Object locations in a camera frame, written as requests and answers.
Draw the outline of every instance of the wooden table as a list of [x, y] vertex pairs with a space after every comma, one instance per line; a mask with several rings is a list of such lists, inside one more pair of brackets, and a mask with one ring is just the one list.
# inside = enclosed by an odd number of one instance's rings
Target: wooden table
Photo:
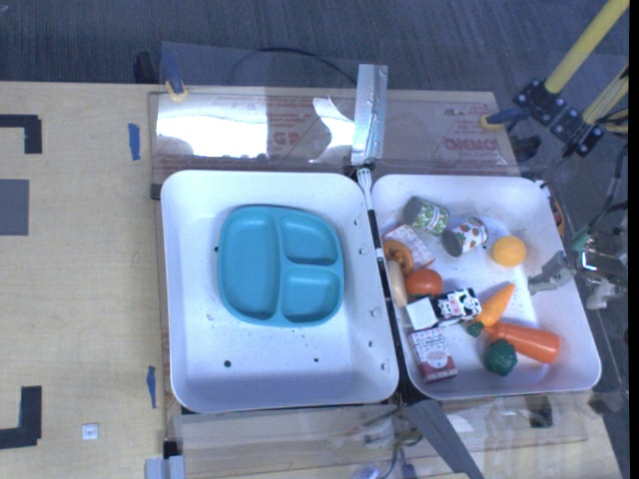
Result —
[[[2, 477], [143, 477], [145, 460], [162, 453], [156, 203], [149, 197], [155, 90], [0, 83], [0, 114], [33, 114], [43, 123], [39, 155], [24, 153], [23, 130], [0, 128], [0, 179], [29, 180], [30, 188], [28, 235], [0, 236], [0, 429], [18, 425], [21, 387], [43, 392], [42, 437], [37, 446], [0, 450]], [[140, 129], [139, 161], [129, 124]], [[83, 440], [83, 425], [93, 423], [99, 437]], [[469, 448], [486, 477], [619, 477], [601, 418], [584, 415], [583, 427], [587, 438], [579, 442]], [[414, 464], [424, 474], [449, 472], [436, 457]]]

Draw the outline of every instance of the gray floor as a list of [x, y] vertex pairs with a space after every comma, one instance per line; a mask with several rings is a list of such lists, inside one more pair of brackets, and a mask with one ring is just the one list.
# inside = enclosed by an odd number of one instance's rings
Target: gray floor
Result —
[[[163, 41], [289, 47], [386, 64], [391, 88], [487, 90], [509, 108], [532, 78], [552, 72], [606, 1], [0, 0], [8, 6], [0, 10], [0, 80], [133, 83], [136, 56], [148, 51], [157, 63]], [[584, 109], [628, 55], [626, 13], [562, 96]], [[532, 171], [543, 172], [557, 160], [562, 144], [545, 129], [526, 122], [515, 132], [542, 137]], [[622, 145], [606, 136], [587, 158], [570, 158], [552, 171], [573, 229], [601, 208]], [[623, 179], [618, 200], [627, 198], [625, 167]], [[626, 296], [588, 314], [604, 362], [597, 389], [608, 397], [614, 397], [618, 377], [628, 377], [627, 313]], [[629, 477], [627, 400], [610, 411], [606, 423]]]

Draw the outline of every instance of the orange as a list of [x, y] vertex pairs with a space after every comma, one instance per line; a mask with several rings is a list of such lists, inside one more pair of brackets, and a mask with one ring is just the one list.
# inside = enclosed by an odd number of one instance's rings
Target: orange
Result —
[[502, 266], [517, 266], [526, 259], [526, 244], [516, 236], [504, 236], [492, 246], [492, 258]]

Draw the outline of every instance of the carrot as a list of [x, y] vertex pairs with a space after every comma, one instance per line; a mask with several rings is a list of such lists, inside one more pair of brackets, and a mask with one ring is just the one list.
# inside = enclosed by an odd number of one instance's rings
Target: carrot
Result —
[[509, 283], [506, 287], [500, 289], [487, 301], [481, 304], [481, 312], [475, 318], [475, 322], [482, 323], [484, 326], [492, 326], [495, 324], [501, 314], [508, 306], [508, 302], [515, 291], [515, 284]]
[[540, 362], [551, 363], [559, 354], [559, 336], [548, 330], [499, 321], [485, 326], [483, 331], [490, 335], [491, 340], [506, 339], [517, 353]]

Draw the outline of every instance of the red tomato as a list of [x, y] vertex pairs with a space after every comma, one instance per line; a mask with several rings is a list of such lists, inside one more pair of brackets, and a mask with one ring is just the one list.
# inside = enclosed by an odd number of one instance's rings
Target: red tomato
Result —
[[435, 296], [443, 290], [443, 279], [434, 269], [414, 269], [406, 276], [406, 292], [413, 298]]

